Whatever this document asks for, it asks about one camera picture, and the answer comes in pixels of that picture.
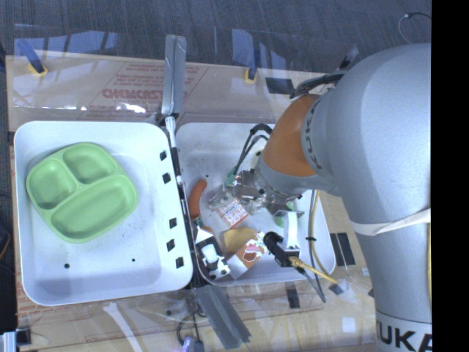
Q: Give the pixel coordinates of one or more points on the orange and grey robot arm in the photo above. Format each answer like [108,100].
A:
[370,152]

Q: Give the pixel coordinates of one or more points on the green broccoli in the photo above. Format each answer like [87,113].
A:
[280,219]

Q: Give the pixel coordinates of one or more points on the brown cardboard board, red print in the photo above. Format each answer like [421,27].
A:
[227,86]

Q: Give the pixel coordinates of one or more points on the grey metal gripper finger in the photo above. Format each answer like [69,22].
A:
[254,207]
[219,196]

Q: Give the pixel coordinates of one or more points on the white and orange packet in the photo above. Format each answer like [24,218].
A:
[232,214]

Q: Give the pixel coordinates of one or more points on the green divided plate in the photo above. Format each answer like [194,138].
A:
[82,193]

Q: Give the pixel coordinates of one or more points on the black and white carton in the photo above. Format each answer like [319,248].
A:
[212,255]

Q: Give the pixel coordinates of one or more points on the white and brown carton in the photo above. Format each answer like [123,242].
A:
[249,255]

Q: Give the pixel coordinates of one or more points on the black cylinder on white bracket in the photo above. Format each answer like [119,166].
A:
[285,249]

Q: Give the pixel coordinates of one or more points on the small orange carrot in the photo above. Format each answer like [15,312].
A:
[207,229]

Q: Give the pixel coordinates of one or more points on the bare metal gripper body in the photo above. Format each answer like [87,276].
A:
[251,185]

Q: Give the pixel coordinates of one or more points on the white plastic tray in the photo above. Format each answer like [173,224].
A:
[110,270]
[212,149]

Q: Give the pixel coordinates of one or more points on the orange sausage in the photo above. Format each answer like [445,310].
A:
[196,198]

